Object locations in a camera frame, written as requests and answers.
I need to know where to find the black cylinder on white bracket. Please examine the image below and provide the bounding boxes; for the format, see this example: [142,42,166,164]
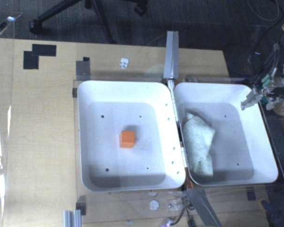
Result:
[266,87,284,111]

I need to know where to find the orange cube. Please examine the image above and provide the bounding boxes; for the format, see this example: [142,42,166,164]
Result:
[119,130,136,148]

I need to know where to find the white plastic tray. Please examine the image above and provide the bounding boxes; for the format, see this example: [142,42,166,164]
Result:
[174,82,279,187]
[77,80,186,193]

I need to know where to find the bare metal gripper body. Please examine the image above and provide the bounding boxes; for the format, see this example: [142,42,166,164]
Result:
[259,76,284,98]

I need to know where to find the pale crumpled cloth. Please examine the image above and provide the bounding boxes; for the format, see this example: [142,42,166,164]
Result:
[181,112,216,177]

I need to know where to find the black office chair base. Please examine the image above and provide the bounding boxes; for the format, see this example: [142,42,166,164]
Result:
[29,0,149,44]

